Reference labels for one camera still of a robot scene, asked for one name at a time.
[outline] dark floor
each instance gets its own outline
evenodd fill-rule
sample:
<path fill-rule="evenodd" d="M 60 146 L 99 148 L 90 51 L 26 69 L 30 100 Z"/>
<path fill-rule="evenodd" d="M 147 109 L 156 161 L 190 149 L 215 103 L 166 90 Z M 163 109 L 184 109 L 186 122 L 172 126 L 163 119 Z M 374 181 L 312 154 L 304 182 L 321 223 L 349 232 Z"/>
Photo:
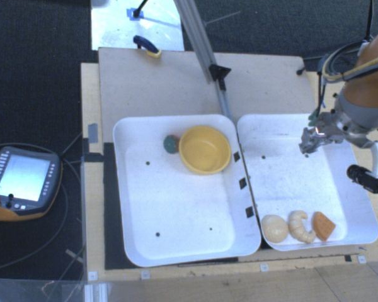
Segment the dark floor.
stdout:
<path fill-rule="evenodd" d="M 216 52 L 319 56 L 365 36 L 369 0 L 196 0 L 210 24 Z M 0 143 L 23 142 L 63 150 L 81 132 L 79 65 L 97 62 L 91 51 L 90 0 L 0 0 Z M 371 33 L 378 34 L 378 0 Z M 185 48 L 190 43 L 185 39 Z M 317 61 L 307 61 L 314 70 Z M 79 139 L 66 153 L 79 160 Z M 1 278 L 58 279 L 82 247 L 81 192 L 65 167 L 69 210 L 59 235 L 39 253 L 0 269 Z M 59 228 L 66 204 L 60 192 L 47 216 L 0 222 L 0 266 L 26 256 Z M 78 279 L 75 263 L 64 279 Z"/>

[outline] white tray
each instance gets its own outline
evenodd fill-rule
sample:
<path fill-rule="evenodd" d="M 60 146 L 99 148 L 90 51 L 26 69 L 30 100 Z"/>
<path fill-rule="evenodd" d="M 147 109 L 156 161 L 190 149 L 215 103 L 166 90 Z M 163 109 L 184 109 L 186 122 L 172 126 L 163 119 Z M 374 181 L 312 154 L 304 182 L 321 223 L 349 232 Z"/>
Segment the white tray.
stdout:
<path fill-rule="evenodd" d="M 222 172 L 196 175 L 179 154 L 163 148 L 167 135 L 180 137 L 196 125 L 214 127 L 229 140 L 233 156 Z M 134 264 L 221 259 L 258 249 L 261 234 L 237 133 L 225 116 L 124 118 L 115 125 L 113 139 L 125 251 Z"/>
<path fill-rule="evenodd" d="M 293 210 L 304 210 L 311 230 L 315 211 L 321 211 L 336 228 L 327 242 L 318 238 L 305 244 L 290 235 L 277 250 L 372 243 L 378 238 L 378 221 L 367 192 L 347 177 L 355 164 L 348 142 L 325 145 L 302 155 L 298 144 L 308 115 L 245 115 L 238 121 L 238 135 L 260 220 L 279 215 L 288 220 Z"/>

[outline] bowl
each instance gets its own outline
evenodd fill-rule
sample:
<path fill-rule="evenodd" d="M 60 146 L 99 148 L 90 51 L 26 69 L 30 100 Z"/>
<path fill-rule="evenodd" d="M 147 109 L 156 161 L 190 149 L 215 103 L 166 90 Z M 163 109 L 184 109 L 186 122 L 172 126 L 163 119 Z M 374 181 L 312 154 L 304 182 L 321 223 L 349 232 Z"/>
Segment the bowl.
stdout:
<path fill-rule="evenodd" d="M 196 174 L 215 174 L 227 167 L 231 147 L 224 134 L 209 126 L 194 126 L 180 138 L 179 153 L 186 167 Z"/>

